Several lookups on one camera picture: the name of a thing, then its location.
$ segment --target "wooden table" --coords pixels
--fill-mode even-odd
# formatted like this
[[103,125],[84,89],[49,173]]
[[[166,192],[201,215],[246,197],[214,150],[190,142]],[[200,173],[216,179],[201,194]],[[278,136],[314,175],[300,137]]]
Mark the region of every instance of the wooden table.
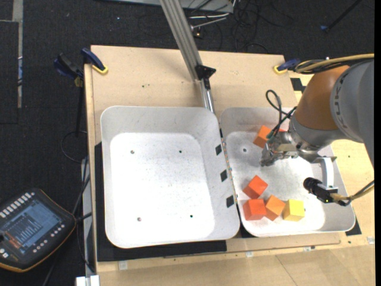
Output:
[[[106,75],[101,75],[85,65],[92,219],[96,230],[94,146],[101,142],[101,113],[113,105],[197,107],[202,102],[199,87],[191,81],[179,50],[114,46],[92,46],[91,50],[109,68]],[[217,69],[211,78],[211,90],[218,118],[228,107],[269,107],[265,98],[268,89],[278,93],[284,107],[293,107],[298,102],[289,75],[279,76],[273,71],[274,66],[284,62],[281,55],[204,51],[200,55],[206,66]],[[298,77],[304,84],[309,80],[308,76]],[[333,150],[350,194],[374,179],[363,144],[340,141],[333,144]],[[363,232],[360,235],[347,237],[344,232],[271,238],[238,235],[227,240],[227,253],[96,262],[96,272],[102,286],[238,285],[255,281],[307,285],[303,284],[305,279],[324,284],[325,270],[332,278],[325,285],[338,281],[342,285],[371,285],[375,283],[374,245],[369,244],[374,239],[374,194],[356,200],[353,206]],[[369,274],[361,270],[365,266]]]

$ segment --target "block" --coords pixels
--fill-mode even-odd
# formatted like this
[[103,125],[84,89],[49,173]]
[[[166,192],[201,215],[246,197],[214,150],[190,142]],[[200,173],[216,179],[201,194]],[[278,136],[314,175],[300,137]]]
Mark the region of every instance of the block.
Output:
[[266,206],[266,217],[274,221],[277,217],[282,214],[285,208],[285,203],[274,195],[271,195],[265,202]]
[[266,215],[263,199],[249,199],[243,205],[246,220],[260,220]]
[[268,128],[267,126],[262,125],[261,128],[259,129],[257,136],[255,137],[253,143],[260,148],[264,148],[264,145],[267,142],[266,136],[270,133],[271,129]]
[[283,219],[298,222],[305,216],[304,202],[302,200],[289,199],[283,209]]
[[243,192],[251,199],[257,199],[268,187],[268,184],[263,181],[258,175],[251,179],[249,184],[243,189]]

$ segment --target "dark background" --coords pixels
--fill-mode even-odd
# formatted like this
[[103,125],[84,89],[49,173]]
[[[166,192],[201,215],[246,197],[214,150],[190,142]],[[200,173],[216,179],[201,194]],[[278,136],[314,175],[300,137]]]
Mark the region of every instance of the dark background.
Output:
[[[241,0],[234,15],[207,26],[196,44],[200,50],[282,54],[286,60],[302,61],[374,52],[375,0],[362,0],[329,33],[320,29],[355,1]],[[0,21],[0,201],[39,187],[71,211],[80,192],[80,164],[69,160],[60,145],[65,134],[75,130],[79,89],[58,75],[53,60],[64,52],[81,65],[80,50],[90,45],[177,45],[160,7],[24,0],[23,96],[17,108],[18,25],[10,22],[12,9],[13,0],[0,0],[0,20],[4,20]],[[203,22],[191,21],[193,25]],[[81,130],[86,130],[82,117]],[[81,160],[86,155],[86,136],[69,136],[65,149]],[[0,285],[42,285],[53,259],[26,273],[0,269]],[[49,285],[73,285],[75,277],[84,274],[77,238],[72,236],[62,247]]]

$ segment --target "yellow block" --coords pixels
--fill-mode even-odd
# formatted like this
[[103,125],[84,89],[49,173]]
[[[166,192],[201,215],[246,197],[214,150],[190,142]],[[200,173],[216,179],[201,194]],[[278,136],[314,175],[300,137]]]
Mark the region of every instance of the yellow block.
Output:
[[283,219],[298,222],[305,216],[304,202],[302,200],[289,199],[283,210]]

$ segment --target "robotic arm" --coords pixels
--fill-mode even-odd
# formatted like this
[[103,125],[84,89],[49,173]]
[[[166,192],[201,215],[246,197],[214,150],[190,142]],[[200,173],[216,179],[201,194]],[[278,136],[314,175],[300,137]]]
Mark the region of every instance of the robotic arm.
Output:
[[289,157],[320,163],[322,181],[307,178],[304,187],[324,203],[338,202],[332,166],[336,157],[318,153],[337,139],[364,143],[374,168],[374,59],[316,73],[290,117],[288,131],[269,137],[260,163],[270,166]]

